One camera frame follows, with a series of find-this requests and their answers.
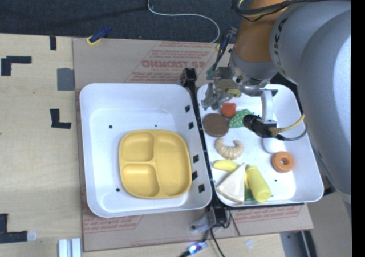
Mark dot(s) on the brown cardboard board red print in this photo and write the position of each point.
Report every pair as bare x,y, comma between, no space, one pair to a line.
114,62

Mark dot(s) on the yellow mustard bottle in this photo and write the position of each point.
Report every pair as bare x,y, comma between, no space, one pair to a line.
258,184

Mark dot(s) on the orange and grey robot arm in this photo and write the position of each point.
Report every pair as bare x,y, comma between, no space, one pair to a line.
319,59

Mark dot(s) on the brown round biscuit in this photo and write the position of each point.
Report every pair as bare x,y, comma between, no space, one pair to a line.
215,125

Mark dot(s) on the pale triangular sandwich slice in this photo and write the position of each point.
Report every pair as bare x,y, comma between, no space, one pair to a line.
233,186

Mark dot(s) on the orange doughnut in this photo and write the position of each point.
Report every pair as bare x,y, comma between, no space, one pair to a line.
278,166

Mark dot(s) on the white plastic tray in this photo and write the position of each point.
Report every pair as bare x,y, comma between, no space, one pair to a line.
102,147
296,142

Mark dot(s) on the beige toy croissant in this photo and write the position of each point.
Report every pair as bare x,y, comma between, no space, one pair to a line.
228,151

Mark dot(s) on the black cylinder on white bracket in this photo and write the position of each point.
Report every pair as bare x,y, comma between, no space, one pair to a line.
258,124

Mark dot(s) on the yellow banana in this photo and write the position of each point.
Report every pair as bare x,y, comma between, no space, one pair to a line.
225,165

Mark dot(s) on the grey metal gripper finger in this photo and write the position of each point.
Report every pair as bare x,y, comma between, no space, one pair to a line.
207,98
219,101

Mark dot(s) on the green toy grapes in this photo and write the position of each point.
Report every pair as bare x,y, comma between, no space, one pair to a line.
236,120

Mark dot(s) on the yellow divided plate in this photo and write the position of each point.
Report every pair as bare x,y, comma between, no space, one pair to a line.
171,164

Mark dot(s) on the thin black rod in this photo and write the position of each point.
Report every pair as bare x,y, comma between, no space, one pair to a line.
203,139

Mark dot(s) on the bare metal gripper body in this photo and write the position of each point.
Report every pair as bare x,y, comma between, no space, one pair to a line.
226,80

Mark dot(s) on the orange-red toy carrot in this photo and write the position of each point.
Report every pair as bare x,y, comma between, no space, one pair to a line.
228,109

